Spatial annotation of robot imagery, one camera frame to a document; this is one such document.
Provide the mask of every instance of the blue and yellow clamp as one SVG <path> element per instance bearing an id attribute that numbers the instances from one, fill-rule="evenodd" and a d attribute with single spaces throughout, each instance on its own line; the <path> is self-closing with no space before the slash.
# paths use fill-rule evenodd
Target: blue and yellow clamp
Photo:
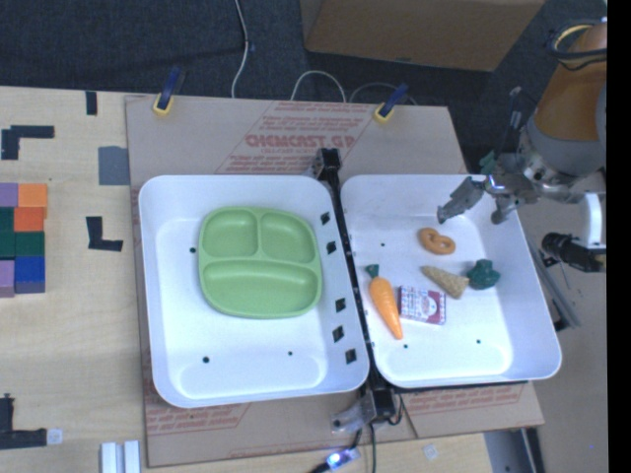
<path id="1" fill-rule="evenodd" d="M 154 101 L 154 112 L 158 115 L 167 115 L 174 104 L 174 96 L 179 92 L 184 81 L 184 74 L 179 67 L 173 67 L 169 77 L 162 88 L 162 92 Z"/>
<path id="2" fill-rule="evenodd" d="M 401 84 L 390 97 L 381 103 L 373 112 L 373 118 L 378 122 L 388 122 L 394 114 L 394 106 L 407 97 L 407 84 Z"/>

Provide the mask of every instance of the white tray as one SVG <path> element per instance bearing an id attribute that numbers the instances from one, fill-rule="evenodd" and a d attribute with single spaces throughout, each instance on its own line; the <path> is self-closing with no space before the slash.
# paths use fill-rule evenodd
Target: white tray
<path id="1" fill-rule="evenodd" d="M 499 225 L 485 195 L 471 210 L 444 224 L 439 205 L 450 199 L 465 175 L 360 175 L 342 188 L 342 204 L 369 335 L 379 372 L 403 388 L 523 381 L 554 375 L 561 351 L 516 214 Z M 417 233 L 431 227 L 456 242 L 451 255 L 434 255 Z M 423 265 L 464 274 L 478 259 L 491 259 L 501 278 L 495 287 L 467 289 L 447 297 L 444 325 L 402 319 L 403 340 L 384 326 L 368 294 L 369 264 L 397 288 L 413 285 L 439 291 Z"/>
<path id="2" fill-rule="evenodd" d="M 247 319 L 205 301 L 190 249 L 209 212 L 244 205 L 292 212 L 314 229 L 323 284 L 307 313 Z M 153 378 L 166 401 L 223 405 L 345 392 L 365 381 L 364 335 L 330 195 L 320 182 L 295 175 L 159 176 L 141 188 L 139 209 Z M 330 242 L 336 250 L 328 253 Z"/>

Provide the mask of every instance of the orange block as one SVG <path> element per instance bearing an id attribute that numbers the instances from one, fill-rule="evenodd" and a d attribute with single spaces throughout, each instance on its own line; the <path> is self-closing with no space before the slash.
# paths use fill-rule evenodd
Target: orange block
<path id="1" fill-rule="evenodd" d="M 17 232 L 43 232 L 42 207 L 16 207 L 13 209 L 13 230 Z"/>
<path id="2" fill-rule="evenodd" d="M 44 183 L 18 184 L 18 207 L 41 207 L 47 216 L 48 187 Z"/>

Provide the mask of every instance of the green block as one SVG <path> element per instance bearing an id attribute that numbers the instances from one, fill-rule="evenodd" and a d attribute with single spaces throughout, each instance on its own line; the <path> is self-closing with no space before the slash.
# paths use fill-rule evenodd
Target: green block
<path id="1" fill-rule="evenodd" d="M 17 232 L 16 256 L 44 256 L 43 232 Z"/>
<path id="2" fill-rule="evenodd" d="M 0 207 L 0 232 L 13 231 L 13 207 Z"/>
<path id="3" fill-rule="evenodd" d="M 13 232 L 0 231 L 0 259 L 16 257 L 16 235 Z"/>

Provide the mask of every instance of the brown pretzel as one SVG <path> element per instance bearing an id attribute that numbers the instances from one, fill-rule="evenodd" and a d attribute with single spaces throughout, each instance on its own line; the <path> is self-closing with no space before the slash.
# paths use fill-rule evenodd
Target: brown pretzel
<path id="1" fill-rule="evenodd" d="M 456 243 L 448 236 L 441 235 L 434 228 L 423 228 L 419 232 L 422 245 L 435 254 L 451 254 L 456 250 Z"/>

